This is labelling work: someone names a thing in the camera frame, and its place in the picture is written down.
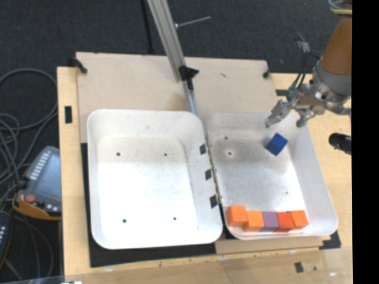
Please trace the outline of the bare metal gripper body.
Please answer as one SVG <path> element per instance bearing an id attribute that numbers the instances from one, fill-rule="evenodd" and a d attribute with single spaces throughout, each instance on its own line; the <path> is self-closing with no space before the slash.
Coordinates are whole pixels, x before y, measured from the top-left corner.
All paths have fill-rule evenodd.
<path id="1" fill-rule="evenodd" d="M 349 95 L 340 95 L 324 83 L 310 82 L 291 92 L 291 107 L 301 115 L 322 115 L 325 111 L 349 115 L 351 108 L 345 106 L 349 99 Z"/>

